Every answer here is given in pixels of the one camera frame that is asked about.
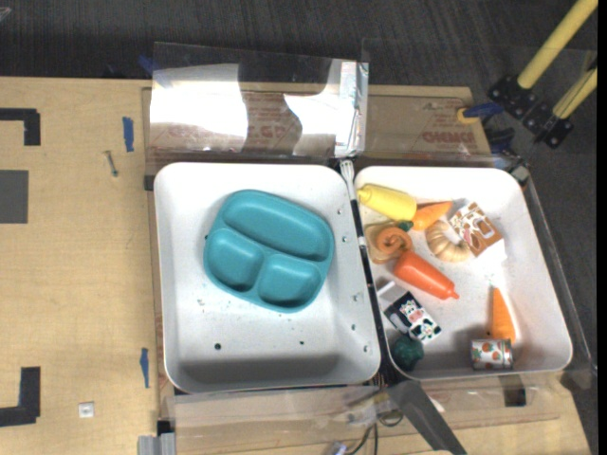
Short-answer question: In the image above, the orange swirl pastry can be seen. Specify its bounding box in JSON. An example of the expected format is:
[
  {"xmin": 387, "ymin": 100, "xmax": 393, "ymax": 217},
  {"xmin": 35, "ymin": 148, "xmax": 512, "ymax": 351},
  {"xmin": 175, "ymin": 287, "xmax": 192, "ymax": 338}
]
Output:
[{"xmin": 363, "ymin": 221, "xmax": 414, "ymax": 265}]

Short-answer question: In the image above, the white plastic tray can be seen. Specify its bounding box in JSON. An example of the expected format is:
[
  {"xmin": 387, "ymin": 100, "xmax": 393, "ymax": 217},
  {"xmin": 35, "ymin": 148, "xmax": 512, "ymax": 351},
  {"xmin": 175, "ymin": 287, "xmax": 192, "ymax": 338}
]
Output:
[
  {"xmin": 353, "ymin": 165, "xmax": 574, "ymax": 382},
  {"xmin": 152, "ymin": 160, "xmax": 383, "ymax": 394}
]

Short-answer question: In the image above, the yellow bottle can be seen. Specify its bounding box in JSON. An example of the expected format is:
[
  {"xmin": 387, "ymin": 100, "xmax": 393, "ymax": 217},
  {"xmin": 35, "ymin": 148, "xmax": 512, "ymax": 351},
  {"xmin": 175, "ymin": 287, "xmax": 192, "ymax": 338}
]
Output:
[{"xmin": 356, "ymin": 183, "xmax": 418, "ymax": 222}]

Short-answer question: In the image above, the orange bottle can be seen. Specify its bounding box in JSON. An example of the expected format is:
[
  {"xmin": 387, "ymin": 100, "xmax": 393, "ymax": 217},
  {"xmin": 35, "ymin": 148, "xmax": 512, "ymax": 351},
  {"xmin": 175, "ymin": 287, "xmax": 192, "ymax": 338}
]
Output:
[{"xmin": 393, "ymin": 249, "xmax": 461, "ymax": 301}]

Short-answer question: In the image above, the cow print milk carton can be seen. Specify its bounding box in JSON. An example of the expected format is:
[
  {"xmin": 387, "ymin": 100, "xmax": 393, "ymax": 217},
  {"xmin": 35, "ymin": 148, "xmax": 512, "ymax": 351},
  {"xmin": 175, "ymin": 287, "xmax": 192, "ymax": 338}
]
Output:
[{"xmin": 382, "ymin": 291, "xmax": 443, "ymax": 347}]

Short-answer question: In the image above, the green broccoli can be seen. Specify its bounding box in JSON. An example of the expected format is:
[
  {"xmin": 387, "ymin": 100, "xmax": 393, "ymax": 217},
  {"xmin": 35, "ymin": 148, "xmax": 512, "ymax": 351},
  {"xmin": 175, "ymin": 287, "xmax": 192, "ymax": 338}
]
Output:
[{"xmin": 391, "ymin": 334, "xmax": 426, "ymax": 373}]

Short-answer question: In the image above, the beige croissant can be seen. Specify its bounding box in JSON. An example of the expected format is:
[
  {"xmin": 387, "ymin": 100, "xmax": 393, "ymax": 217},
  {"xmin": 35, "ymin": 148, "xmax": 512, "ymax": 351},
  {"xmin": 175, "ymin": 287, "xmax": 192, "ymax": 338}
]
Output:
[{"xmin": 425, "ymin": 219, "xmax": 473, "ymax": 264}]

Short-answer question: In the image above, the blue divided plate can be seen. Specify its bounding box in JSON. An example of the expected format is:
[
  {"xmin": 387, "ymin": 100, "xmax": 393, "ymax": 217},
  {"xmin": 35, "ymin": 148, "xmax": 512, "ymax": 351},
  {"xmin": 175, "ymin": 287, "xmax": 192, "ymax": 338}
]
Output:
[{"xmin": 202, "ymin": 189, "xmax": 336, "ymax": 315}]

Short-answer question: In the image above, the brown and white carton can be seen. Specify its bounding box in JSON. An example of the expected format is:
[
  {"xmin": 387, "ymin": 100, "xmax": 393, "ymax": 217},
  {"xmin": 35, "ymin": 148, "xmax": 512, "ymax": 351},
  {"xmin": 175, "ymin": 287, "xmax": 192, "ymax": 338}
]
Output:
[{"xmin": 448, "ymin": 201, "xmax": 504, "ymax": 258}]

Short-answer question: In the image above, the white can orange print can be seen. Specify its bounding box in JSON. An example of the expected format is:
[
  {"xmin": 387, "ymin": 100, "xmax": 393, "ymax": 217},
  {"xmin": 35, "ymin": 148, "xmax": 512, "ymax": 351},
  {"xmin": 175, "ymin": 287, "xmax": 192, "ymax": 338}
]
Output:
[{"xmin": 470, "ymin": 337, "xmax": 515, "ymax": 371}]

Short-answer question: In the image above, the orange carrot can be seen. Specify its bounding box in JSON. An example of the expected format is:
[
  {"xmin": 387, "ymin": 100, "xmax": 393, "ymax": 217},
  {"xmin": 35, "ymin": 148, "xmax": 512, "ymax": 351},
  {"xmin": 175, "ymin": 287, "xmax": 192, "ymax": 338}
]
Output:
[
  {"xmin": 488, "ymin": 285, "xmax": 517, "ymax": 345},
  {"xmin": 396, "ymin": 200, "xmax": 454, "ymax": 233}
]

